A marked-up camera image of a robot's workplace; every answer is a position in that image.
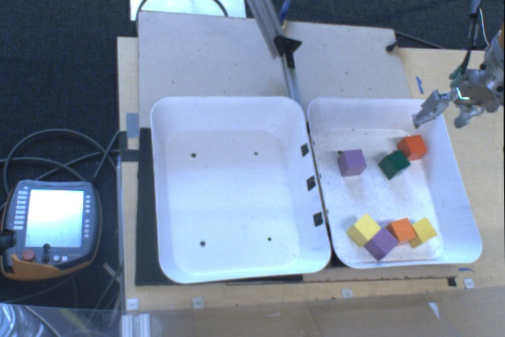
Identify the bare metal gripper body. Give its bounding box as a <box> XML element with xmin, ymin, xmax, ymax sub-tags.
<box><xmin>451</xmin><ymin>65</ymin><xmax>505</xmax><ymax>114</ymax></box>

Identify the orange cube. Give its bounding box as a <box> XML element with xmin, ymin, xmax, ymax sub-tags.
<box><xmin>385</xmin><ymin>217</ymin><xmax>417</xmax><ymax>245</ymax></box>
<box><xmin>396</xmin><ymin>134</ymin><xmax>428</xmax><ymax>162</ymax></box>

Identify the green cube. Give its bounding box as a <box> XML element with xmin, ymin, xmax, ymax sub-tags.
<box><xmin>377</xmin><ymin>149</ymin><xmax>412</xmax><ymax>181</ymax></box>

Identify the purple cube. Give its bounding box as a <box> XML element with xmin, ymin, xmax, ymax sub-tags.
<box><xmin>363</xmin><ymin>227</ymin><xmax>399</xmax><ymax>262</ymax></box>
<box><xmin>337</xmin><ymin>148</ymin><xmax>367</xmax><ymax>178</ymax></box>

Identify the white plastic tray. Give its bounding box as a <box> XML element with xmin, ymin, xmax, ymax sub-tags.
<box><xmin>306</xmin><ymin>96</ymin><xmax>484</xmax><ymax>270</ymax></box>
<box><xmin>149</xmin><ymin>95</ymin><xmax>332</xmax><ymax>285</ymax></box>

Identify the yellow cube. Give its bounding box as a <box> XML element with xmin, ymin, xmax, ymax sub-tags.
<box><xmin>408</xmin><ymin>217</ymin><xmax>438</xmax><ymax>249</ymax></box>
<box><xmin>346</xmin><ymin>213</ymin><xmax>382</xmax><ymax>249</ymax></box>

